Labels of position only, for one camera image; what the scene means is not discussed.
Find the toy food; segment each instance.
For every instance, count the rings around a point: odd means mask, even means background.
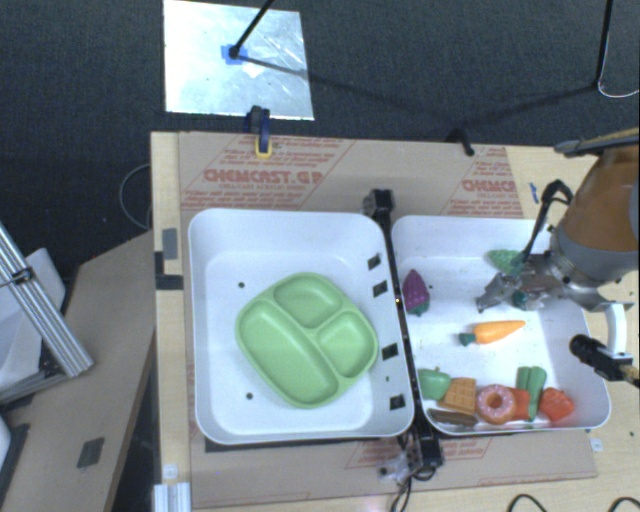
[[[420,316],[429,309],[429,291],[424,284],[422,277],[415,270],[411,269],[402,284],[402,296],[404,306],[410,315]]]
[[[449,423],[450,425],[462,425],[464,427],[475,427],[478,424],[476,417],[471,414],[441,411],[440,409],[429,409],[428,412],[438,423]]]
[[[451,379],[451,385],[438,405],[445,409],[473,414],[476,410],[476,379]]]
[[[517,275],[518,264],[514,259],[520,255],[520,251],[509,251],[507,249],[501,249],[496,251],[489,251],[487,257],[491,260],[491,263],[503,274]]]
[[[538,402],[540,401],[540,393],[547,381],[547,372],[539,366],[518,368],[516,377],[516,387],[526,389],[531,397],[529,401],[529,421],[533,421],[538,412]]]
[[[551,421],[558,421],[569,416],[575,409],[573,400],[564,391],[547,388],[540,395],[538,410]]]
[[[473,334],[461,333],[458,336],[458,339],[465,347],[474,341],[480,344],[492,343],[507,337],[518,329],[521,329],[525,324],[526,322],[524,320],[483,322],[481,324],[477,324],[473,328]]]
[[[516,411],[515,396],[508,387],[491,384],[478,393],[476,411],[487,423],[502,425],[513,418]]]
[[[513,413],[511,421],[528,420],[529,419],[529,402],[531,395],[526,389],[509,388],[516,399],[516,410]]]
[[[418,381],[423,398],[441,400],[449,389],[451,377],[436,370],[418,370]]]

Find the black carpet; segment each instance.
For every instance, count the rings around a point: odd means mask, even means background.
[[[220,2],[259,6],[259,1]],[[328,0],[299,10],[316,121],[282,134],[553,145],[635,126],[638,96],[593,88],[603,0]],[[638,85],[640,5],[614,6],[606,82]],[[163,111],[159,0],[0,3],[0,219],[68,276],[140,230],[118,185],[152,130],[240,131],[238,118]],[[148,178],[126,199],[144,220]]]

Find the toy carrot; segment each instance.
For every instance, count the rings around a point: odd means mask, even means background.
[[[524,327],[526,322],[524,320],[502,320],[498,322],[484,322],[477,324],[473,328],[473,334],[461,333],[458,336],[460,343],[465,347],[469,343],[480,343],[482,345],[492,343],[494,341],[501,340],[507,337],[509,334]]]

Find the toy donut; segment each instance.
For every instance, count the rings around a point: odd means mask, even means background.
[[[502,425],[513,418],[516,398],[508,387],[492,384],[478,393],[476,411],[487,423]]]

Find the metal frame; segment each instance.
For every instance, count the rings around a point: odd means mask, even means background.
[[[249,36],[251,35],[251,32],[253,32],[253,29],[258,26],[258,23],[260,23],[260,20],[262,19],[262,17],[267,13],[269,8],[275,1],[276,0],[267,0],[264,3],[264,5],[258,11],[258,14],[256,14],[255,18],[253,18],[253,21],[249,24],[249,26],[244,31],[244,33],[240,36],[240,39],[238,39],[236,44],[234,44],[231,48],[229,48],[229,57],[231,57],[232,59],[237,59],[239,57],[240,48],[242,48],[242,45],[249,38]]]
[[[0,390],[0,403],[7,403],[49,387],[65,377],[77,377],[93,360],[69,330],[61,313],[45,292],[38,277],[0,222],[0,284],[7,286],[42,336],[62,373],[42,370]]]

